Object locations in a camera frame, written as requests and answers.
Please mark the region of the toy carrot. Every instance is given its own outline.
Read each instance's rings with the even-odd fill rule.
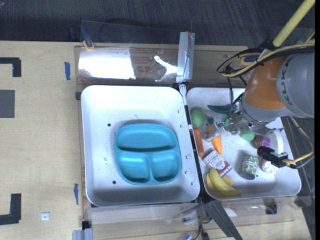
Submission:
[[[203,157],[205,155],[204,145],[202,143],[202,136],[200,129],[197,127],[193,128],[193,135],[195,139],[196,150],[198,152],[199,157]]]
[[[221,143],[221,135],[218,137],[215,137],[211,140],[211,143],[213,144],[214,149],[219,153],[220,156],[222,156],[222,143]]]

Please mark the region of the gray square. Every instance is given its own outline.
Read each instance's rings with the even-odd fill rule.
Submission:
[[[15,118],[15,90],[0,90],[0,118]]]

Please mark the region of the blue plate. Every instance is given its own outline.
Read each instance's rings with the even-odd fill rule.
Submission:
[[[177,136],[162,124],[135,123],[121,127],[114,138],[116,166],[130,184],[173,181],[181,171]]]

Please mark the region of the yellow pole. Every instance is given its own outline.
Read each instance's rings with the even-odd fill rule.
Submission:
[[[285,24],[280,33],[273,40],[273,45],[275,47],[280,47],[299,22],[304,18],[308,11],[314,6],[316,0],[304,0],[300,7],[295,11],[289,21]]]

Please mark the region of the wooden table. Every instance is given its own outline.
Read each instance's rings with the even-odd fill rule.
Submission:
[[[21,220],[0,225],[3,240],[69,240],[73,230],[81,229],[84,212],[75,99],[75,47],[80,45],[0,41],[0,57],[18,57],[22,63],[21,77],[13,77],[12,65],[0,64],[0,90],[15,90],[14,118],[0,118],[0,215],[10,213],[11,194],[21,194]],[[237,51],[241,47],[196,46],[196,50],[209,55],[204,60],[210,60],[210,51],[215,49]],[[66,78],[65,62],[70,63],[70,80]],[[44,212],[49,212],[49,220],[42,220]],[[257,222],[237,229],[246,240],[311,239],[302,210],[292,208],[291,212],[293,221]],[[219,228],[208,232],[211,239],[226,238]],[[180,235],[127,239],[177,239]]]

